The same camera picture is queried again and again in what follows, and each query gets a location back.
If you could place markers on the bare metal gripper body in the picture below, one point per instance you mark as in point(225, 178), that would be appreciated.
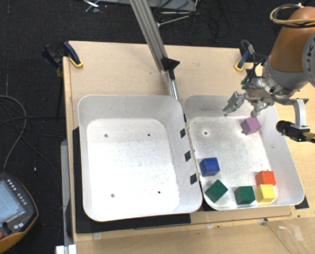
point(260, 91)

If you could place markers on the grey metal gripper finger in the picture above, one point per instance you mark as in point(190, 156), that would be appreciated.
point(258, 108)
point(234, 103)

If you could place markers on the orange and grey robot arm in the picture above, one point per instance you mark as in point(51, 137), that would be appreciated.
point(292, 46)

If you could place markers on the purple cube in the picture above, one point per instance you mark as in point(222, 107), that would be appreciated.
point(250, 126)

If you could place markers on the white plastic tray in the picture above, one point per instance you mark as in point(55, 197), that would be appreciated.
point(133, 157)
point(234, 152)

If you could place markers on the blue cube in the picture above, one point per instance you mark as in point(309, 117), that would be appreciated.
point(209, 167)

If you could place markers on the orange cube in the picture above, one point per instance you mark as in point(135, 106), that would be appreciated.
point(265, 178)

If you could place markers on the yellow cube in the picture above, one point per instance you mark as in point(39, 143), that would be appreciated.
point(265, 194)

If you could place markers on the green cube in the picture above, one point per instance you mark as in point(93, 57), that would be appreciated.
point(244, 195)
point(216, 191)

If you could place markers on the pale wood board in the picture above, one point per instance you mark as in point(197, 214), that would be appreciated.
point(120, 70)

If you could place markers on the black cylinder on white bracket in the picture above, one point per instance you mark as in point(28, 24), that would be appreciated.
point(292, 131)

